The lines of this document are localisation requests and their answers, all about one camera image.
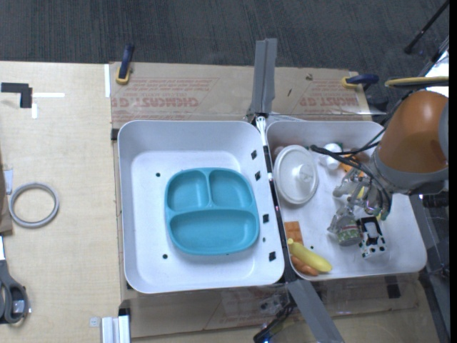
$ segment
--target yellow banana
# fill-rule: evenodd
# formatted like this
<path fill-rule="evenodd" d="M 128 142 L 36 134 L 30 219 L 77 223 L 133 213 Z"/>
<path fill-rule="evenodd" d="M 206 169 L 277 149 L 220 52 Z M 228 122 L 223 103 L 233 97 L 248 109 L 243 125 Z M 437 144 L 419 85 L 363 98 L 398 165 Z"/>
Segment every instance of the yellow banana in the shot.
<path fill-rule="evenodd" d="M 293 239 L 288 239 L 287 245 L 290 253 L 299 258 L 303 263 L 313 267 L 314 269 L 317 269 L 320 272 L 331 271 L 332 266 L 327 261 L 327 259 L 317 255 L 302 244 L 295 243 Z"/>

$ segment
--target ring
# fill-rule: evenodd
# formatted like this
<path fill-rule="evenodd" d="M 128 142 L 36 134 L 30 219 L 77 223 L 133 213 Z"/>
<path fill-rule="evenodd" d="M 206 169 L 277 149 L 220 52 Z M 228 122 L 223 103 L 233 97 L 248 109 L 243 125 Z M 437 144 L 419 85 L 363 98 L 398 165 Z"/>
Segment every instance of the ring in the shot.
<path fill-rule="evenodd" d="M 54 208 L 51 211 L 51 213 L 44 219 L 37 221 L 37 222 L 28 222 L 23 219 L 20 219 L 14 212 L 14 202 L 16 202 L 17 197 L 20 196 L 25 191 L 28 191 L 30 189 L 43 189 L 44 191 L 48 192 L 54 200 Z M 39 182 L 25 183 L 25 184 L 22 184 L 20 187 L 16 188 L 13 191 L 13 193 L 11 193 L 11 198 L 9 199 L 8 205 L 9 205 L 9 212 L 11 213 L 11 217 L 19 226 L 27 227 L 29 229 L 36 229 L 38 227 L 42 227 L 42 226 L 48 224 L 56 216 L 57 211 L 59 210 L 59 198 L 57 197 L 56 191 L 54 191 L 49 185 L 47 185 L 45 183 L 39 183 Z"/>

